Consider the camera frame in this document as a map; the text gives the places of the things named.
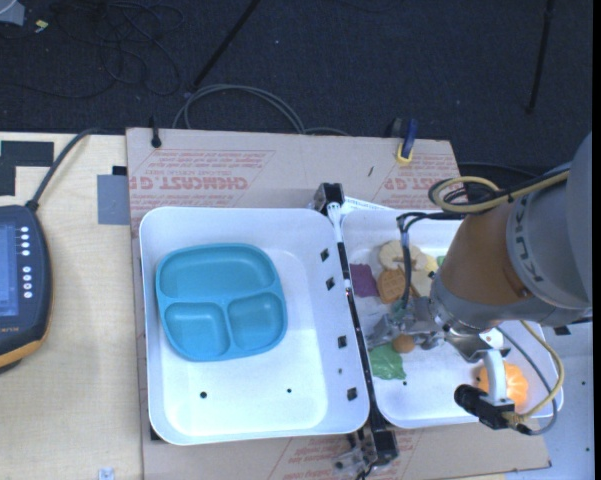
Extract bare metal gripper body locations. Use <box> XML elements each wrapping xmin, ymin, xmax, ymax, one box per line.
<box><xmin>390</xmin><ymin>297</ymin><xmax>482</xmax><ymax>362</ymax></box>

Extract green toy lettuce leaf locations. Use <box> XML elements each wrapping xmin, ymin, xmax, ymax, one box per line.
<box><xmin>368</xmin><ymin>342</ymin><xmax>408</xmax><ymax>382</ymax></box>

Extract yellow toy food piece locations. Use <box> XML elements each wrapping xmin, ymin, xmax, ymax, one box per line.
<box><xmin>410</xmin><ymin>254</ymin><xmax>440</xmax><ymax>298</ymax></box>

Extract orange toy biscuit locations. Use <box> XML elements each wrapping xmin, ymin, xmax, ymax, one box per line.
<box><xmin>376</xmin><ymin>267</ymin><xmax>408</xmax><ymax>305</ymax></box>

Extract purple toy grapes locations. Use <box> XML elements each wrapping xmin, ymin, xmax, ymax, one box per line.
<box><xmin>348</xmin><ymin>262</ymin><xmax>381</xmax><ymax>299</ymax></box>

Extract white plastic tray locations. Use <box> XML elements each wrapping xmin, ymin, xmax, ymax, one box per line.
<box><xmin>138</xmin><ymin>205</ymin><xmax>372</xmax><ymax>447</ymax></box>
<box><xmin>339</xmin><ymin>207</ymin><xmax>565</xmax><ymax>430</ymax></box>

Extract thin black and white rod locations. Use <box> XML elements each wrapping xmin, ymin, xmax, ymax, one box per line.
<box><xmin>328</xmin><ymin>201</ymin><xmax>387</xmax><ymax>437</ymax></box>

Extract beige toy bread slice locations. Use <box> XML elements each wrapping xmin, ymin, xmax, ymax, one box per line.
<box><xmin>378</xmin><ymin>239</ymin><xmax>427</xmax><ymax>272</ymax></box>

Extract orange toy mandarin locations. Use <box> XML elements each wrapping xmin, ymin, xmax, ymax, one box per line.
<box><xmin>474</xmin><ymin>360</ymin><xmax>530</xmax><ymax>406</ymax></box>

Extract white printed paper slip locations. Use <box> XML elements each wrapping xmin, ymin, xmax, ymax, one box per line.
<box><xmin>342</xmin><ymin>196</ymin><xmax>399</xmax><ymax>214</ymax></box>

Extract blue divided plate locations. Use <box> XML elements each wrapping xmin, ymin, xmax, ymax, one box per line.
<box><xmin>154</xmin><ymin>242</ymin><xmax>289</xmax><ymax>364</ymax></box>

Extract brown cardboard board red print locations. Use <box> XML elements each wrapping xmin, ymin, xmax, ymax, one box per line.
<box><xmin>124</xmin><ymin>126</ymin><xmax>553</xmax><ymax>480</ymax></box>

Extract black cylinder on white bracket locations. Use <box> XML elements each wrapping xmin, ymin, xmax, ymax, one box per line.
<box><xmin>453</xmin><ymin>328</ymin><xmax>519</xmax><ymax>431</ymax></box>

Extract black block with thin wires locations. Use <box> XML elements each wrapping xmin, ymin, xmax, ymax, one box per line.
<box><xmin>313</xmin><ymin>182</ymin><xmax>344</xmax><ymax>214</ymax></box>
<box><xmin>371</xmin><ymin>428</ymin><xmax>399</xmax><ymax>465</ymax></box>

